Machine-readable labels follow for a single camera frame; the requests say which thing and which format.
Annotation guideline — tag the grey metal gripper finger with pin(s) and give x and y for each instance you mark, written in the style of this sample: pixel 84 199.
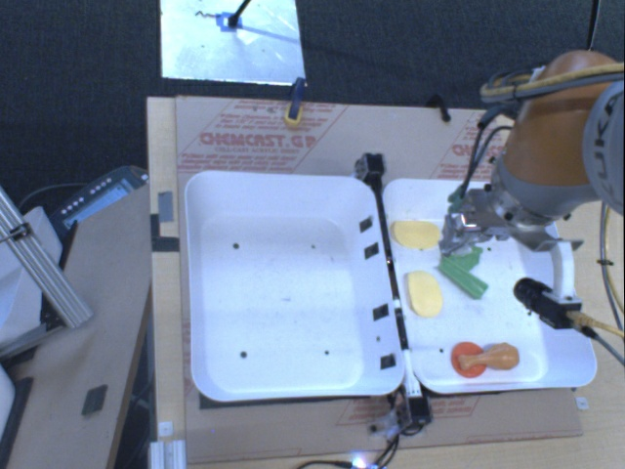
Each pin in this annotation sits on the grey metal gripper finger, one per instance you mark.
pixel 450 237
pixel 471 241

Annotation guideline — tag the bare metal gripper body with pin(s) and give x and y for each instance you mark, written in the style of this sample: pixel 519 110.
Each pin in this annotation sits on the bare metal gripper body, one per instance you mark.
pixel 493 213

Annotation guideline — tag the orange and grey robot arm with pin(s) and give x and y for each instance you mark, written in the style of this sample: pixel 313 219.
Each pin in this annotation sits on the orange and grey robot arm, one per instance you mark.
pixel 547 135

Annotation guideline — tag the yellow toy potato slice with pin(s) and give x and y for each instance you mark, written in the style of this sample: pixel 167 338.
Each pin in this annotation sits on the yellow toy potato slice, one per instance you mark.
pixel 415 235
pixel 425 295

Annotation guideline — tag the green toy bean pods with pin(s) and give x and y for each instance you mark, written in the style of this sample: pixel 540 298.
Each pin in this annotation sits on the green toy bean pods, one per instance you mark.
pixel 464 277

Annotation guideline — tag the thin black and white rod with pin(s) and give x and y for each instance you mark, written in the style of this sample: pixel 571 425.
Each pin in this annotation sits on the thin black and white rod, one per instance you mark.
pixel 390 262

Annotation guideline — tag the white plastic tray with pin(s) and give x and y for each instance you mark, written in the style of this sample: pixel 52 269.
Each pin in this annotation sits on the white plastic tray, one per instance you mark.
pixel 503 330
pixel 283 286

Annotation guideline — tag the tan toy chicken drumstick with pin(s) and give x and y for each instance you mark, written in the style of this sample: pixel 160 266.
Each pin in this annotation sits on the tan toy chicken drumstick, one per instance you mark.
pixel 498 357

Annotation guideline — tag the orange round disc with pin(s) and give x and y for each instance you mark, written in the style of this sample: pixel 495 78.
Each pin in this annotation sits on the orange round disc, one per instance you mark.
pixel 464 367

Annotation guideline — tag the brown cardboard board red print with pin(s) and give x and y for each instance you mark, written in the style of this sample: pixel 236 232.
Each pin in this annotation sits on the brown cardboard board red print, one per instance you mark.
pixel 322 135

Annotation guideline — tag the black cylinder on white bracket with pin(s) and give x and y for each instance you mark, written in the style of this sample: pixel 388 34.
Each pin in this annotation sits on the black cylinder on white bracket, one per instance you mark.
pixel 542 301

